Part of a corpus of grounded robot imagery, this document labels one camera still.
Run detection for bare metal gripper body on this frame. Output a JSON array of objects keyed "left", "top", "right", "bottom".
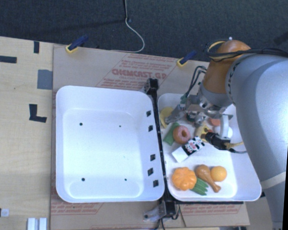
[{"left": 183, "top": 93, "right": 235, "bottom": 125}]

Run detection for yellow toy cheese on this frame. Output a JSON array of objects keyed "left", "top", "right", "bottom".
[{"left": 193, "top": 124, "right": 215, "bottom": 143}]

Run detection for yellow toy slice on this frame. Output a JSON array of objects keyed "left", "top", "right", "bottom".
[{"left": 158, "top": 106, "right": 174, "bottom": 129}]

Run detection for pink doughnut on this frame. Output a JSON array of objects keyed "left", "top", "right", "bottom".
[{"left": 172, "top": 125, "right": 192, "bottom": 145}]

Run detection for white toy egg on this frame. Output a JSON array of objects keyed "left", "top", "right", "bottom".
[{"left": 213, "top": 125, "right": 234, "bottom": 140}]

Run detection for green toy pea pod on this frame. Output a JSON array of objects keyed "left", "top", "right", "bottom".
[{"left": 162, "top": 121, "right": 182, "bottom": 146}]

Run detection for white cow print carton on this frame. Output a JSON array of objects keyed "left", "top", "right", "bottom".
[{"left": 171, "top": 135, "right": 206, "bottom": 165}]

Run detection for thin black rod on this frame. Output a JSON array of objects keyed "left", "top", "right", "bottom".
[{"left": 141, "top": 89, "right": 184, "bottom": 207}]

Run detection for white plastic tray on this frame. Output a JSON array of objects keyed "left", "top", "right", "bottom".
[
  {"left": 47, "top": 84, "right": 173, "bottom": 211},
  {"left": 149, "top": 92, "right": 270, "bottom": 209}
]

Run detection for brown toy chicken drumstick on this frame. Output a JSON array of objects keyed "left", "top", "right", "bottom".
[{"left": 193, "top": 164, "right": 223, "bottom": 194}]

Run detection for orange toy pumpkin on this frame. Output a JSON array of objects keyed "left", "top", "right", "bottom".
[{"left": 170, "top": 166, "right": 198, "bottom": 192}]

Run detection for green toy beans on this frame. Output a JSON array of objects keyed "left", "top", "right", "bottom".
[{"left": 190, "top": 177, "right": 210, "bottom": 197}]

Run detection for brown cardboard board red print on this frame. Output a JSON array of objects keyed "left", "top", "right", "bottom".
[{"left": 38, "top": 45, "right": 263, "bottom": 230}]

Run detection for black cylinder on white bracket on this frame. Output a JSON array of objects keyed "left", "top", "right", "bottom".
[{"left": 204, "top": 113, "right": 235, "bottom": 152}]

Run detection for black block with thin wires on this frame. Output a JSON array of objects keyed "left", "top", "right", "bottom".
[
  {"left": 143, "top": 77, "right": 161, "bottom": 96},
  {"left": 156, "top": 198, "right": 181, "bottom": 220}
]

